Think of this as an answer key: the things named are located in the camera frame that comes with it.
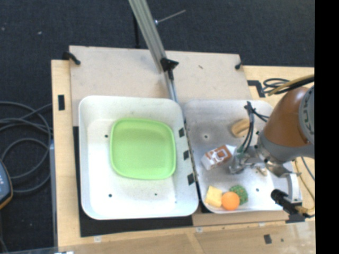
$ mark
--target green tray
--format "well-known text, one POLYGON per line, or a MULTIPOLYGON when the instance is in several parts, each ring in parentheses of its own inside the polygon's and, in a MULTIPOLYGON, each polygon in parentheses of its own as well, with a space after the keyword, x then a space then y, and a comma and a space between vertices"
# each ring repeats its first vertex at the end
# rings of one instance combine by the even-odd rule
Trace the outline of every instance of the green tray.
POLYGON ((165 179, 176 168, 173 131, 160 121, 119 119, 111 131, 110 157, 113 169, 121 176, 165 179))

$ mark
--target black fabric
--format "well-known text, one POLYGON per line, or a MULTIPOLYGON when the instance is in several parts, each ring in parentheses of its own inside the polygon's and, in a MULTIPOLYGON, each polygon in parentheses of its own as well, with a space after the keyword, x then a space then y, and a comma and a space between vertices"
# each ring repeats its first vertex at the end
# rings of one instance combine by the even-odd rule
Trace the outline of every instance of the black fabric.
MULTIPOLYGON (((158 20, 186 10, 159 24, 166 50, 237 53, 244 65, 314 66, 315 0, 147 1, 158 20)), ((140 44, 146 48, 142 37, 140 44)), ((128 1, 0 0, 0 100, 34 108, 51 103, 51 60, 61 59, 69 45, 133 48, 128 1)), ((1 117, 11 113, 0 109, 1 117)), ((44 115, 52 124, 51 113, 44 115)), ((0 132, 0 153, 25 135, 26 129, 0 132)), ((26 149, 29 155, 13 153, 8 172, 25 170, 36 147, 26 149)), ((9 251, 53 245, 50 191, 47 184, 3 208, 9 251)))
POLYGON ((192 226, 192 217, 161 217, 156 219, 96 220, 89 217, 81 206, 79 171, 79 128, 73 127, 76 177, 78 188, 79 221, 82 237, 126 231, 154 230, 192 226))

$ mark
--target toy orange fruit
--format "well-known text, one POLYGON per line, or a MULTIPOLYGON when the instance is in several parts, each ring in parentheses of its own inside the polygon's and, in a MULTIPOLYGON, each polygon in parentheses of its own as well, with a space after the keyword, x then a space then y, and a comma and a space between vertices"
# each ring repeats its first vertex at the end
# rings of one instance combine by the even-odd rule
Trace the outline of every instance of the toy orange fruit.
POLYGON ((228 191, 221 197, 222 206, 229 211, 233 211, 239 207, 240 198, 237 193, 228 191))

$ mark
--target black floor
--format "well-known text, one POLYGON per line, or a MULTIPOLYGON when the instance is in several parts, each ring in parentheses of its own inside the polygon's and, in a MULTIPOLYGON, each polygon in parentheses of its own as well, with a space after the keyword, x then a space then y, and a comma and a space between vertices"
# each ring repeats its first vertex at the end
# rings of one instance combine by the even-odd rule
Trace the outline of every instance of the black floor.
MULTIPOLYGON (((238 53, 245 65, 314 66, 315 0, 148 0, 166 50, 238 53)), ((133 48, 127 0, 0 0, 0 101, 39 108, 51 103, 51 59, 69 45, 133 48)), ((0 119, 25 114, 0 105, 0 119)), ((52 125, 51 109, 42 112, 52 125)), ((30 126, 0 130, 0 157, 18 138, 46 135, 30 126)), ((11 176, 30 170, 44 147, 22 142, 4 159, 11 176)), ((49 162, 24 185, 39 184, 49 162)), ((1 210, 9 251, 51 247, 51 188, 15 195, 1 210)))

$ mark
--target yellow cube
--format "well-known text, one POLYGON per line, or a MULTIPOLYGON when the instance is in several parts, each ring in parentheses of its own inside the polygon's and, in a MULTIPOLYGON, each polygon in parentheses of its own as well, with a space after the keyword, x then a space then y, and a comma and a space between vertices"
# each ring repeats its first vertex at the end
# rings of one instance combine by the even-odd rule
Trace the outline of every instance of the yellow cube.
POLYGON ((213 186, 209 186, 206 193, 205 203, 214 207, 221 207, 221 197, 222 190, 217 189, 213 186))

